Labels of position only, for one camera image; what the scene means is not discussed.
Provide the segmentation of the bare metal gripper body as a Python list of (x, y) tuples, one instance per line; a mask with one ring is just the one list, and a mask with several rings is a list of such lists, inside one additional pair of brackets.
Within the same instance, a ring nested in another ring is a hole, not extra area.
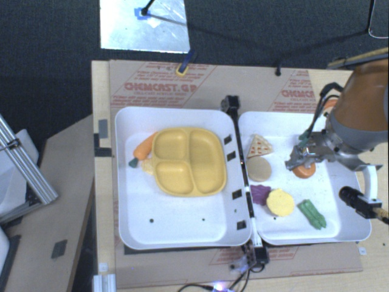
[(369, 163), (359, 158), (361, 151), (351, 148), (341, 141), (336, 134), (326, 130), (312, 132), (308, 137), (303, 133), (299, 142), (292, 149), (291, 155), (316, 156), (317, 162), (338, 162), (351, 171), (362, 171)]

